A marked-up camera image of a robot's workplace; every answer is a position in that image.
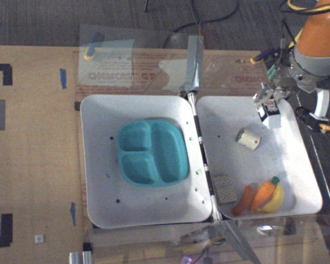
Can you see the small white can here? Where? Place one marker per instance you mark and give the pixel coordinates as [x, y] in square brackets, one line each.
[248, 139]

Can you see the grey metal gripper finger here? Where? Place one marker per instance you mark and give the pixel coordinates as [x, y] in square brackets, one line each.
[262, 93]
[281, 93]

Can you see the orange-red toy sausage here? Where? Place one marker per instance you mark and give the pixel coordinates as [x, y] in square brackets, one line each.
[244, 201]

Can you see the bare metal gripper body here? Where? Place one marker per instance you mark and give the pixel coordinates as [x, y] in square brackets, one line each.
[290, 80]

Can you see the white plastic tray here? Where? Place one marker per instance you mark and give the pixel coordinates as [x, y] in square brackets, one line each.
[277, 164]
[104, 158]

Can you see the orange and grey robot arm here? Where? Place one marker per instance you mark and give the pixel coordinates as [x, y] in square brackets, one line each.
[317, 34]

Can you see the yellow banana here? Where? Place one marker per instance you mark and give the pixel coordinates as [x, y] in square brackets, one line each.
[276, 201]

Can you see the thin black and white rod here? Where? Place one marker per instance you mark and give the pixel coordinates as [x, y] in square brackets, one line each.
[200, 142]

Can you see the beige patterned packet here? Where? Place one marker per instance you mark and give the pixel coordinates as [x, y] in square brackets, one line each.
[225, 189]

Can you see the orange toy carrot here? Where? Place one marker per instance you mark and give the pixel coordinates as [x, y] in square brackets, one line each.
[262, 194]

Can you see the blue divided plate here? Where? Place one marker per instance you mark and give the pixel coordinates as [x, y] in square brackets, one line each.
[167, 153]

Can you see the black cylinder on white bracket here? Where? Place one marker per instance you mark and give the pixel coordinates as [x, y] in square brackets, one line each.
[309, 118]

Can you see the white carton with red print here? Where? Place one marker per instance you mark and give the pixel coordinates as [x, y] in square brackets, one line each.
[272, 118]

